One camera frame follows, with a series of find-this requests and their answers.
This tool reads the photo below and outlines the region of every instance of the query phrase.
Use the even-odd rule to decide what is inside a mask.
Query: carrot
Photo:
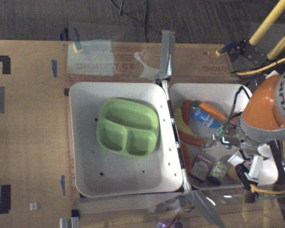
[[[214,116],[215,118],[222,120],[226,119],[226,116],[219,112],[219,110],[215,109],[214,107],[205,102],[200,103],[199,108],[202,109],[204,112],[208,113],[209,115]]]
[[[182,119],[187,126],[190,124],[189,109],[191,105],[192,105],[192,101],[186,100],[182,104],[182,108],[181,108]]]
[[[182,144],[180,148],[181,148],[182,156],[184,158],[187,174],[190,175],[192,171],[192,164],[191,164],[191,159],[190,159],[188,148],[185,144]]]
[[[179,137],[180,140],[183,140],[185,143],[190,144],[190,145],[195,145],[195,146],[203,146],[205,144],[205,141],[203,139],[196,139],[189,137],[185,133],[179,131]]]

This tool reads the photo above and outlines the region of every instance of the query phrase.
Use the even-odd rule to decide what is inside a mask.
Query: banana
[[[196,134],[194,134],[191,129],[185,124],[183,118],[182,118],[182,114],[181,114],[181,108],[178,107],[175,109],[174,111],[174,119],[175,119],[175,123],[176,126],[178,128],[178,130],[180,132],[185,133],[188,136],[191,136],[192,138],[196,137]]]

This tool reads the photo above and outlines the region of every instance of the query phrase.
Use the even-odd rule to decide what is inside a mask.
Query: yellow rod
[[[273,48],[268,54],[267,58],[269,60],[275,60],[278,55],[285,49],[285,35],[283,38],[278,42],[278,44]]]
[[[264,20],[264,22],[257,29],[257,31],[254,33],[254,35],[250,38],[249,43],[253,46],[256,46],[284,10],[285,0],[280,0]]]

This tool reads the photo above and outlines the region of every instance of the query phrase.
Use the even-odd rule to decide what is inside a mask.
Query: green can
[[[225,178],[228,167],[224,162],[215,162],[207,177],[207,180],[215,185],[220,185]]]

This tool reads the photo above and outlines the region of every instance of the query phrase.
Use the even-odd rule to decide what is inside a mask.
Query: green plate
[[[158,134],[158,115],[146,105],[116,98],[106,101],[100,109],[96,136],[106,150],[145,157],[154,151]]]

